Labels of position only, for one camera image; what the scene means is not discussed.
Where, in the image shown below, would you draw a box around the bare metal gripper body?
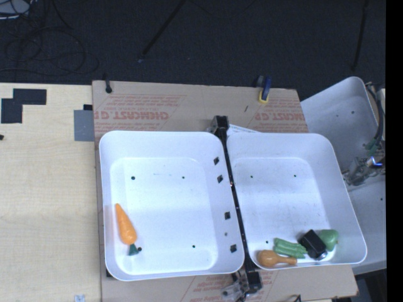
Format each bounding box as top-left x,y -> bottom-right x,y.
349,155 -> 386,186

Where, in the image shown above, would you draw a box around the green toy pepper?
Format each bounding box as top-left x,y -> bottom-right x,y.
317,228 -> 340,252

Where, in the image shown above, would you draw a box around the white plastic tray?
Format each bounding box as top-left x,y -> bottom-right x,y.
98,130 -> 246,282
225,131 -> 368,271

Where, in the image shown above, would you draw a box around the small black box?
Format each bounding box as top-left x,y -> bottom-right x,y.
297,229 -> 328,260

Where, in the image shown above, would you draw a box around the green toy beans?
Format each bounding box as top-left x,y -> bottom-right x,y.
272,237 -> 309,259

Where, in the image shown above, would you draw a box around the tan toy chicken drumstick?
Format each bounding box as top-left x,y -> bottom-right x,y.
256,249 -> 298,269

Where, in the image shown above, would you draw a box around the thin black rod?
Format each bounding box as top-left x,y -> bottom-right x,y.
217,128 -> 256,273

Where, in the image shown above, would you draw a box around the brown cardboard board red print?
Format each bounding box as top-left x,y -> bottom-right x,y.
91,79 -> 360,302

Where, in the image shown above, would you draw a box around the orange toy carrot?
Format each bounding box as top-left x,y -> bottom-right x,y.
114,203 -> 142,257

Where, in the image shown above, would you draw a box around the black block with wires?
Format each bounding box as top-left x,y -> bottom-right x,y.
244,270 -> 264,294
210,115 -> 230,135

